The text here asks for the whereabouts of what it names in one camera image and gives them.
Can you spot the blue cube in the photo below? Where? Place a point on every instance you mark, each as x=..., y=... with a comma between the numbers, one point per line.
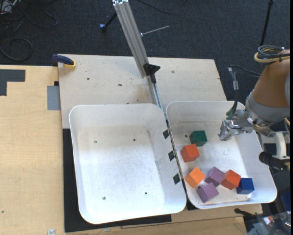
x=245, y=186

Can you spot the white plastic tray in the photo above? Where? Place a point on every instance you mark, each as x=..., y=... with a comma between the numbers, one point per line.
x=217, y=155
x=119, y=163

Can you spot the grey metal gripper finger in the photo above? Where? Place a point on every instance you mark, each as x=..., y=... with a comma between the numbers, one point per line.
x=223, y=132
x=232, y=132

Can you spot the dark orange cube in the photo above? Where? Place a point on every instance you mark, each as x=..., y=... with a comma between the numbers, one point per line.
x=190, y=152
x=231, y=179

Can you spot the purple cube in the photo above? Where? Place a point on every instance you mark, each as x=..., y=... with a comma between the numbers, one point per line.
x=207, y=192
x=214, y=176

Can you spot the green cube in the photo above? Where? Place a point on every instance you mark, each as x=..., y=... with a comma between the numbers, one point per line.
x=198, y=137

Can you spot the pale wood board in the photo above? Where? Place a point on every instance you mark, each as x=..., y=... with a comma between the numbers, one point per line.
x=107, y=82

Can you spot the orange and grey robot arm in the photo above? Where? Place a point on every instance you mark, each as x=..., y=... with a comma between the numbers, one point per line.
x=271, y=82

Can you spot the black cylinder on white bracket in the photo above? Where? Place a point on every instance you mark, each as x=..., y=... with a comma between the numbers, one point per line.
x=276, y=153

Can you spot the light orange cube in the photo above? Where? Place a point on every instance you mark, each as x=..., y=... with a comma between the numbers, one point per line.
x=195, y=177

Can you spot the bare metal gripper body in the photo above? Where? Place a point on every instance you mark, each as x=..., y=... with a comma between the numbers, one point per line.
x=249, y=122

